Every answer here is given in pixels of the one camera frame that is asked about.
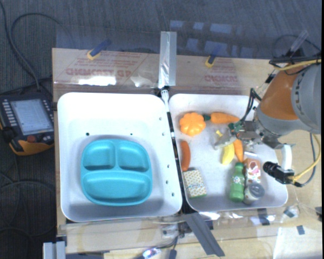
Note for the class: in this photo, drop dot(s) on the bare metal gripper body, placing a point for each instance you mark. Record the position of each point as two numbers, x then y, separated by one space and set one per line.
249 130

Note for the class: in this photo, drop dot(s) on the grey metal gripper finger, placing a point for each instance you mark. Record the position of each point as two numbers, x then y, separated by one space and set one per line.
253 144
224 142

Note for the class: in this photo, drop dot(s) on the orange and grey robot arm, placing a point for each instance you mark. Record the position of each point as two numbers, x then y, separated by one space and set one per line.
283 101

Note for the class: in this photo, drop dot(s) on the yellow banana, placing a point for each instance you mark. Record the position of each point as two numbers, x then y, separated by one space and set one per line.
228 155

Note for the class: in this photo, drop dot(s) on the small orange carrot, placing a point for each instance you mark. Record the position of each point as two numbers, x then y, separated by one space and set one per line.
239 150

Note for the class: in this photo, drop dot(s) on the orange carrot with green top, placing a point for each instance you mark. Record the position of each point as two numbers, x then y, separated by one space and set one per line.
222 118

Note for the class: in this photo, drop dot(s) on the brown and pink carton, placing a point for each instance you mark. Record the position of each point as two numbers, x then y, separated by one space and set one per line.
253 170

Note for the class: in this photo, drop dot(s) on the orange toy pumpkin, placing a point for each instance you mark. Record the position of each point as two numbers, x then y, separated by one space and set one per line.
192 124

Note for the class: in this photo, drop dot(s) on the white plastic tray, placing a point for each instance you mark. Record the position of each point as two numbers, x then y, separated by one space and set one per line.
213 177
110 112

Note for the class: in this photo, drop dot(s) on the orange sausage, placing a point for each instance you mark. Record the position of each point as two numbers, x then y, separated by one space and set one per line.
185 156

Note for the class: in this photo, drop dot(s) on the green bottle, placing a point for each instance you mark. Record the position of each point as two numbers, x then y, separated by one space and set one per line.
237 185

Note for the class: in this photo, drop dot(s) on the small can with grey lid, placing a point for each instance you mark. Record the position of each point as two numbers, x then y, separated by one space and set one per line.
255 191

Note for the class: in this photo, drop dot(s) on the yellow patterned carton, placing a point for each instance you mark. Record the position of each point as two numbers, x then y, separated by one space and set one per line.
195 183

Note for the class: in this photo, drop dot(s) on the blue divided plate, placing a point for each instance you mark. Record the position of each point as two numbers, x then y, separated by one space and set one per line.
116 177

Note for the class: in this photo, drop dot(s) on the brown cardboard board red print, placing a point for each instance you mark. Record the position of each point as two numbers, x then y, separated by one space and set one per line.
102 69

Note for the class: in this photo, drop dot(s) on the black cylinder on white bracket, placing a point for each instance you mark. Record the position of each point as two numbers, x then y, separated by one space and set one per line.
278 171

